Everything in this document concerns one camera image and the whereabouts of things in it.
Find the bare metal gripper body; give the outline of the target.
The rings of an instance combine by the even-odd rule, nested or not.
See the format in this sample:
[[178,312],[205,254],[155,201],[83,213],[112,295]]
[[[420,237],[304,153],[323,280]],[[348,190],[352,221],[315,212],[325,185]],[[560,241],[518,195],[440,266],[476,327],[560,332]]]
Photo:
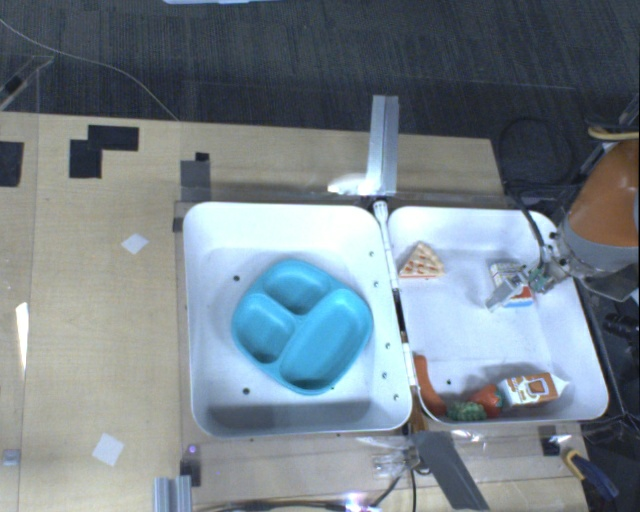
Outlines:
[[540,290],[550,291],[560,282],[579,275],[581,262],[564,239],[543,246],[540,260]]

